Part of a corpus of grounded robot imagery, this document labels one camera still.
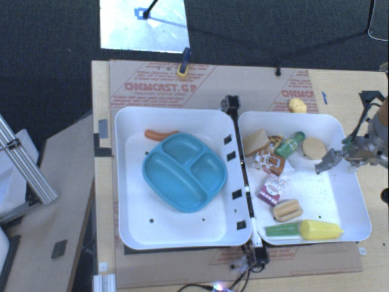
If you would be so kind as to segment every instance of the yellow squeeze bottle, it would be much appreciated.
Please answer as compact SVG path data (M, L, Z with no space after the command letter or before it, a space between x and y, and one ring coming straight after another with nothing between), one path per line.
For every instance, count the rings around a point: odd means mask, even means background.
M268 237L301 235L306 240L338 238L344 232L338 224L315 220L268 226L265 231Z

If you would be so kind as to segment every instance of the blue plate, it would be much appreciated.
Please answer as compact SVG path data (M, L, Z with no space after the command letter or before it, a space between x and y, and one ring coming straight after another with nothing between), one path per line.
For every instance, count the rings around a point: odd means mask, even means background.
M168 204L196 212L222 189L227 169L199 139L176 133L164 139L145 158L143 177Z

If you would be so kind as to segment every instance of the green bottle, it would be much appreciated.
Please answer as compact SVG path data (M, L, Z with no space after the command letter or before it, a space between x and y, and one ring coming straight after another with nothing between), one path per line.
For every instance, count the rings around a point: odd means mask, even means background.
M275 150L275 154L286 159L297 150L299 143L304 139L305 134L303 132L297 132L293 138L285 139Z

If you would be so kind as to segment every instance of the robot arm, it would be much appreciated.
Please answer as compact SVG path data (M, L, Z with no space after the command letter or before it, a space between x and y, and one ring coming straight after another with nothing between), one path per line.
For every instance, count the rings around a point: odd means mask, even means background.
M380 108L373 119L366 119L367 112L372 106ZM369 123L368 132L364 136L357 136L364 120ZM372 101L365 105L357 127L342 141L342 144L341 150L330 149L322 158L321 163L315 165L317 174L331 169L342 159L349 161L355 168L365 164L380 164L388 168L388 97L381 105L372 103Z

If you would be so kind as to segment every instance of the yellow bottle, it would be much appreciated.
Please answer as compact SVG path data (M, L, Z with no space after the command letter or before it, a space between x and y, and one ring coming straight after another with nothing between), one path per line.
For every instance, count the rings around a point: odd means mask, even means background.
M320 240L338 238L344 230L338 224L324 221L303 220L300 223L300 233L304 239Z

